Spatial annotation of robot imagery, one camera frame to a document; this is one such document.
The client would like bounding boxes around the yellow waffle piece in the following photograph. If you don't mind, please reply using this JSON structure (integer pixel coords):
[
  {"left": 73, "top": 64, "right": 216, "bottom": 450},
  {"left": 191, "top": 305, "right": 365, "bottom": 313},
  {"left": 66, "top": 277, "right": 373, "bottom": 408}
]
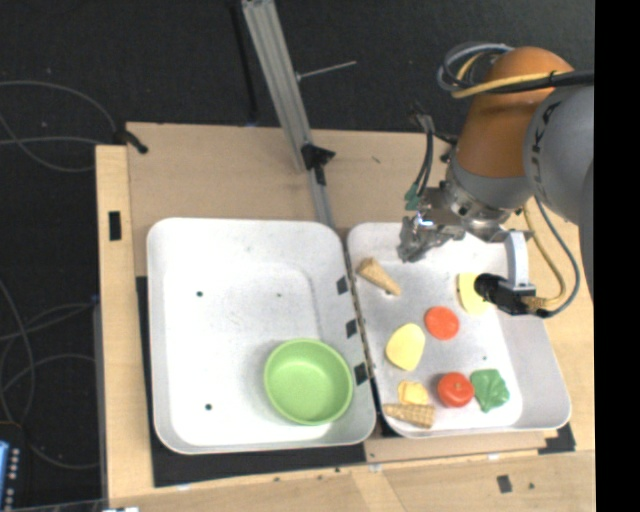
[{"left": 397, "top": 380, "right": 431, "bottom": 407}]

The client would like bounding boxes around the orange-red tomato slice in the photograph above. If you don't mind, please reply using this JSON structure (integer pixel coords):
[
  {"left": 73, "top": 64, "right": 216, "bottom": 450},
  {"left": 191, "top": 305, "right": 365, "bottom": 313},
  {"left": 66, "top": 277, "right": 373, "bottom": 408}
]
[{"left": 424, "top": 306, "right": 461, "bottom": 342}]

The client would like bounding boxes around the black cylinder on white bracket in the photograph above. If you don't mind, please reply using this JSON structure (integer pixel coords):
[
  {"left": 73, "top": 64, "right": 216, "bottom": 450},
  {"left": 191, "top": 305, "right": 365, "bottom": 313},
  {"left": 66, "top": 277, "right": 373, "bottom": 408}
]
[{"left": 473, "top": 230, "right": 539, "bottom": 317}]

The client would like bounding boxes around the pale yellow round slice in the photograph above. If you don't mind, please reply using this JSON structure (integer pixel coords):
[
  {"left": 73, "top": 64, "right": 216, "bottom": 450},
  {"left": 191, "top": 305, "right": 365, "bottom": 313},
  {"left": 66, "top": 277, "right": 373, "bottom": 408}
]
[{"left": 455, "top": 272, "right": 494, "bottom": 317}]

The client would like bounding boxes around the green lettuce leaf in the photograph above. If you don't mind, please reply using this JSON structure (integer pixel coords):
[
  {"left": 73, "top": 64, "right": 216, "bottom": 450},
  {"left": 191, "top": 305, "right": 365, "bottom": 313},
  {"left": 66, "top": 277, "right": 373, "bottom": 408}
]
[{"left": 469, "top": 368, "right": 511, "bottom": 414}]

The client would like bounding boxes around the pale wood board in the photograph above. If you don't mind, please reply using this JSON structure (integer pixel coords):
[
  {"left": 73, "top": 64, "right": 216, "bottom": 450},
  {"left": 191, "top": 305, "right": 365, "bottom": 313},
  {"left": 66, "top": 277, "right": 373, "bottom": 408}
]
[{"left": 94, "top": 121, "right": 596, "bottom": 512}]

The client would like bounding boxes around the yellow oval crisp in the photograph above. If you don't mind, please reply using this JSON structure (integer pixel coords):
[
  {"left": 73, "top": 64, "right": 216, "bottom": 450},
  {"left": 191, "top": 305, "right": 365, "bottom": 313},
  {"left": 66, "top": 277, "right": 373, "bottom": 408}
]
[{"left": 385, "top": 322, "right": 427, "bottom": 373}]

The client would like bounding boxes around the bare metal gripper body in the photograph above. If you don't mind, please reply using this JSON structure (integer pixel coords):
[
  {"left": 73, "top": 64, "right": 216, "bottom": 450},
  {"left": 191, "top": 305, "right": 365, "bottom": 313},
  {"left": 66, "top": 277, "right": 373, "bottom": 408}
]
[{"left": 412, "top": 180, "right": 509, "bottom": 245}]

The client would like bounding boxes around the white plastic tray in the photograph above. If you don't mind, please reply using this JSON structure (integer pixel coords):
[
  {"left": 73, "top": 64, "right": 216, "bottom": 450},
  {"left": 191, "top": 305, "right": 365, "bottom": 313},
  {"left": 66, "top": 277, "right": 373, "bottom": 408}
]
[
  {"left": 345, "top": 221, "right": 573, "bottom": 440},
  {"left": 146, "top": 216, "right": 378, "bottom": 456}
]

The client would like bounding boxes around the red tomato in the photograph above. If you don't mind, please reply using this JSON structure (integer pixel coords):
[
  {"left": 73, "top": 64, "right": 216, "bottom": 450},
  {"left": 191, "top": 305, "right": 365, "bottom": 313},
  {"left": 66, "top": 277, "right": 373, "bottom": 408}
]
[{"left": 436, "top": 371, "right": 476, "bottom": 409}]

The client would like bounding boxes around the green bowl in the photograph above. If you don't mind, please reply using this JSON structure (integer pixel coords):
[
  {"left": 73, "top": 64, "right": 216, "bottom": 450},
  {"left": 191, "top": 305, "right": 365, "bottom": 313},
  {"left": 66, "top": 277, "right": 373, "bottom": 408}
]
[{"left": 263, "top": 338, "right": 355, "bottom": 427}]

